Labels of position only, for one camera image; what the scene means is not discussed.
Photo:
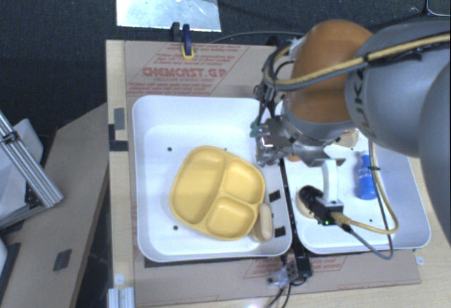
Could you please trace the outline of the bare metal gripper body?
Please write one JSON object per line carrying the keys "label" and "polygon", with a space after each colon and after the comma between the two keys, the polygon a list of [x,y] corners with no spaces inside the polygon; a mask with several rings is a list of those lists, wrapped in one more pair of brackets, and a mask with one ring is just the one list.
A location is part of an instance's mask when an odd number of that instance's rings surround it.
{"label": "bare metal gripper body", "polygon": [[345,131],[345,122],[311,123],[289,116],[269,118],[256,136],[257,163],[272,166],[293,155],[307,166],[320,166],[330,158],[325,153],[325,146]]}

